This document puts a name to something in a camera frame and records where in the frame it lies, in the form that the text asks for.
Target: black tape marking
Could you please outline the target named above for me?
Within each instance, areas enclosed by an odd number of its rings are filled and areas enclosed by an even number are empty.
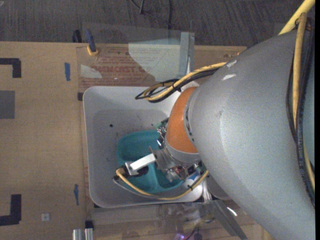
[[[83,92],[78,92],[78,101],[82,102],[84,100],[84,93]]]
[[[12,78],[21,78],[21,60],[18,58],[0,58],[0,65],[12,65]]]
[[[19,224],[19,221],[21,221],[22,219],[21,201],[21,194],[11,195],[10,215],[0,216],[0,226],[10,226]]]

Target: metal bracket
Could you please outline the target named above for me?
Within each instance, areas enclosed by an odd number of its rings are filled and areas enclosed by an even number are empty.
[[[180,38],[180,56],[178,78],[182,78],[195,68],[195,34],[182,32]]]
[[[230,234],[230,236],[237,236],[241,240],[248,240],[246,234],[243,232],[243,230],[222,200],[213,200],[208,203],[208,205],[210,206],[210,209],[212,209],[211,212],[214,217],[220,222],[220,224]]]

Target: wooden board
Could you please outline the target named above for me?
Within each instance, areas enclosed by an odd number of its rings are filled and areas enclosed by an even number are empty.
[[[179,45],[98,44],[98,54],[78,48],[79,92],[92,86],[144,86],[179,75]],[[244,46],[195,46],[194,68],[227,62]]]
[[[71,239],[93,209],[77,99],[78,47],[84,44],[0,42],[0,58],[22,63],[22,78],[12,78],[12,66],[0,65],[0,90],[15,91],[15,118],[0,119],[0,216],[9,215],[11,195],[22,196],[22,220],[0,226],[3,239]],[[196,46],[195,67],[231,59],[244,49]],[[42,213],[49,213],[50,221],[42,222]]]
[[[249,240],[268,240],[264,238],[264,230],[258,224],[244,225],[241,227],[245,235]],[[124,230],[122,233],[110,233],[108,236],[97,236],[96,240],[173,240],[177,235],[176,232],[154,234],[149,231],[148,235],[142,235],[137,230]],[[192,229],[185,233],[179,233],[184,236],[188,236],[192,232]],[[203,236],[203,240],[239,240],[237,236],[230,236],[224,228],[205,228],[200,229],[199,233]]]

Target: blue tape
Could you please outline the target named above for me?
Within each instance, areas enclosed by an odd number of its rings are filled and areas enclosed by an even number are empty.
[[[73,189],[73,193],[75,196],[75,201],[76,201],[76,205],[79,205],[79,185],[78,184],[74,184],[74,189]]]
[[[65,62],[64,63],[64,73],[65,73],[65,79],[67,81],[70,81],[71,71],[70,71],[70,64]]]

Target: wire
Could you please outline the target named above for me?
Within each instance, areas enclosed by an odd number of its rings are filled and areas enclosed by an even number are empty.
[[[293,56],[293,73],[292,73],[292,113],[293,122],[296,137],[296,146],[298,154],[298,164],[300,173],[305,184],[306,191],[311,199],[313,206],[315,207],[315,176],[311,163],[309,160],[308,152],[303,141],[303,113],[304,113],[304,101],[307,90],[307,81],[310,73],[310,57],[313,53],[314,44],[314,31],[310,34],[310,47],[307,51],[307,56],[301,68],[302,60],[302,47],[304,41],[304,34],[306,29],[307,15],[302,13],[298,22],[298,30],[296,35],[295,50]]]
[[[173,197],[161,197],[158,195],[154,195],[154,194],[150,194],[148,192],[143,191],[142,189],[138,188],[137,186],[133,185],[129,180],[127,180],[124,176],[123,176],[123,168],[119,168],[115,171],[116,175],[124,182],[126,183],[129,187],[133,188],[135,191],[137,191],[138,193],[148,196],[148,197],[154,197],[156,199],[159,200],[176,200],[179,198],[184,197],[185,195],[187,195],[188,193],[190,193],[194,188],[196,188],[209,174],[209,172],[206,170],[202,176],[192,185],[190,186],[190,188],[185,191],[184,193],[177,195],[177,196],[173,196]]]
[[[135,7],[136,9],[138,9],[139,11],[141,10],[141,7],[134,1],[134,0],[129,0],[130,1],[130,3],[133,5],[133,7]],[[171,9],[171,1],[170,0],[168,0],[168,13],[167,13],[167,20],[165,21],[165,20],[163,20],[162,18],[159,18],[159,17],[157,17],[157,16],[154,16],[153,14],[151,14],[151,13],[149,13],[149,12],[147,12],[147,11],[142,11],[141,12],[141,14],[143,14],[143,15],[146,15],[146,16],[149,16],[149,17],[151,17],[151,18],[154,18],[154,19],[156,19],[156,20],[158,20],[158,21],[161,21],[162,23],[165,23],[166,24],[166,27],[167,27],[167,29],[170,29],[171,27],[172,27],[172,24],[171,24],[171,11],[172,11],[172,9]]]
[[[157,83],[146,90],[144,90],[142,93],[138,94],[135,99],[145,99],[151,103],[157,103],[160,101],[163,101],[165,98],[173,94],[175,91],[179,90],[182,86],[186,85],[187,83],[194,81],[195,79],[202,78],[205,76],[212,75],[217,69],[224,66],[226,62],[221,62],[217,64],[212,64],[209,66],[204,66],[198,69],[195,69],[194,71],[190,72],[189,74],[183,76],[178,81],[168,80],[166,82]],[[151,96],[151,94],[160,87],[166,87],[165,90],[155,96]]]
[[[135,192],[135,191],[133,191],[133,190],[130,190],[129,188],[121,185],[121,184],[120,184],[118,181],[116,181],[114,178],[112,179],[112,181],[113,181],[113,183],[115,183],[116,185],[118,185],[120,188],[122,188],[122,189],[130,192],[131,194],[135,194],[135,195],[137,195],[137,196],[139,196],[139,197],[143,197],[143,198],[155,199],[155,197],[153,197],[153,196],[148,196],[148,195],[141,194],[141,193]]]
[[[302,13],[299,18],[299,26],[296,33],[294,57],[293,57],[293,75],[292,75],[292,111],[294,127],[297,128],[297,109],[300,94],[300,73],[301,73],[301,56],[304,42],[305,29],[307,24],[307,14]]]
[[[291,70],[289,73],[289,80],[288,80],[286,97],[285,97],[285,100],[286,100],[285,108],[286,108],[286,114],[288,117],[290,131],[291,131],[292,137],[295,139],[296,138],[296,129],[295,129],[295,124],[294,124],[293,112],[292,112],[292,104],[290,103],[290,97],[292,97],[292,91],[291,91],[292,75],[293,75],[293,67],[291,67]]]
[[[192,235],[196,232],[196,230],[199,232],[199,228],[195,227],[194,230],[192,230],[192,232],[184,240],[189,240],[190,237],[192,237]]]

